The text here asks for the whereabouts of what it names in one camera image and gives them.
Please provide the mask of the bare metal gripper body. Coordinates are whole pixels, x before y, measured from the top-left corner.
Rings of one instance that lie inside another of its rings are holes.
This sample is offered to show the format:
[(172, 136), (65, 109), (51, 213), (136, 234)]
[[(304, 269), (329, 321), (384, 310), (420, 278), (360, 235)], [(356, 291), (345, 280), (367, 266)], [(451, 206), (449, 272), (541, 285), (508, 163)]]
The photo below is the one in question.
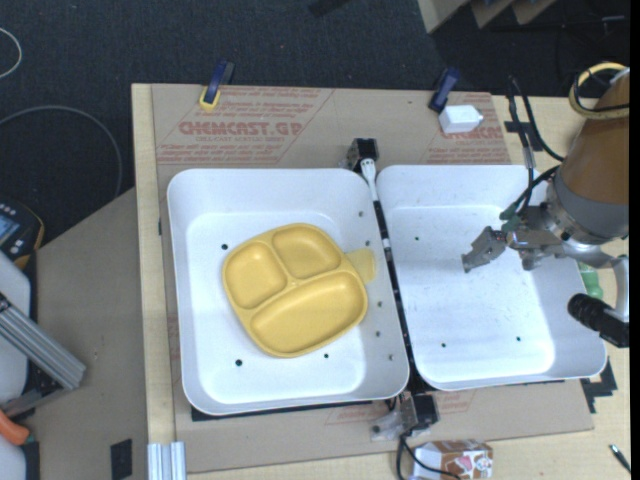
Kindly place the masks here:
[(543, 259), (568, 257), (594, 268), (613, 268), (621, 262), (601, 248), (614, 237), (594, 233), (560, 206), (528, 206), (504, 223), (504, 233), (507, 246), (518, 255), (522, 248), (542, 247)]

